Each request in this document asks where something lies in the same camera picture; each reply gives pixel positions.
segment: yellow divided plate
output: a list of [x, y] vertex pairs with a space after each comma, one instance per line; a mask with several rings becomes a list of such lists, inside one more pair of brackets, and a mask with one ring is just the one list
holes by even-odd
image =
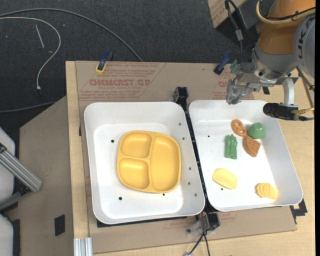
[[127, 132], [118, 149], [117, 174], [128, 188], [152, 193], [170, 192], [180, 182], [179, 144], [158, 132]]

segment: table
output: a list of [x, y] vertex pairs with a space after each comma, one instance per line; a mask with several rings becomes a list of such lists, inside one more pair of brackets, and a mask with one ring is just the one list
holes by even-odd
[[[195, 64], [193, 67], [204, 67]], [[79, 136], [81, 123], [79, 114], [79, 95], [77, 88], [77, 68], [75, 61], [66, 62], [67, 108], [70, 142], [70, 171], [73, 212], [73, 237], [84, 239], [90, 236], [87, 197], [85, 188], [83, 147]], [[295, 86], [295, 103], [300, 109], [310, 107], [306, 89], [301, 81]], [[281, 102], [283, 89], [281, 86], [270, 88], [270, 95], [255, 93], [254, 99], [267, 102]], [[315, 255], [315, 165], [314, 165], [314, 121], [279, 120], [283, 136], [287, 143], [293, 164], [296, 168], [304, 192], [304, 201], [308, 210], [306, 216], [298, 217], [297, 230], [291, 232], [270, 233], [263, 235], [217, 239], [209, 241], [212, 255]], [[155, 256], [184, 255], [194, 243], [182, 243], [152, 248], [99, 253], [108, 256]], [[193, 255], [206, 255], [206, 245], [200, 243]]]

